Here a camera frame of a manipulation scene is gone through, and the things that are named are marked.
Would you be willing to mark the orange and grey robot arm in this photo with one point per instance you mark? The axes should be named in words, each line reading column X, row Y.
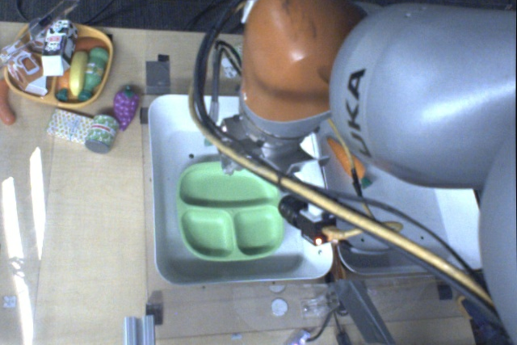
column 424, row 93

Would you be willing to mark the black cylinder on white bracket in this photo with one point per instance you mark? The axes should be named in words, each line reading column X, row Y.
column 301, row 216

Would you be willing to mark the brown and white packet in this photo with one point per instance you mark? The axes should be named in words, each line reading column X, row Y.
column 28, row 72

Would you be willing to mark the yellow divided plate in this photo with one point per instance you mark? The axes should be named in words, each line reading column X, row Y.
column 106, row 52

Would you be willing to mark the orange sausage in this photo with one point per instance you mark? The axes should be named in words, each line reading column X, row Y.
column 5, row 109

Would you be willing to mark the green and white can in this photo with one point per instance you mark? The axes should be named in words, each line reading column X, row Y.
column 103, row 133

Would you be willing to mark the white patterned packet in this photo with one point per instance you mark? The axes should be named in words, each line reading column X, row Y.
column 66, row 126

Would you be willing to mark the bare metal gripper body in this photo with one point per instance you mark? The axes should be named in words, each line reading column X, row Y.
column 258, row 141

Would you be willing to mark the orange carrot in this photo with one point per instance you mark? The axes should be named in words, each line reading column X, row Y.
column 343, row 158

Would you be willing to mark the yellow banana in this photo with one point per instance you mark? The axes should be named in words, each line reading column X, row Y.
column 78, row 72

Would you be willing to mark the black and white cow carton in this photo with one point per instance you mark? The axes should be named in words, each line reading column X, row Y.
column 58, row 37

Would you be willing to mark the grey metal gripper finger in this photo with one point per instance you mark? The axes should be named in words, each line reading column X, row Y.
column 228, row 166

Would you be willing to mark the purple grapes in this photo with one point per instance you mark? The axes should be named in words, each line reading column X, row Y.
column 126, row 107

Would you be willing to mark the green divided plate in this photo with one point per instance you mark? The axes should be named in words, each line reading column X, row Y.
column 226, row 230

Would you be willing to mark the green bottle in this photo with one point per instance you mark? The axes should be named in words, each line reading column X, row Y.
column 96, row 70

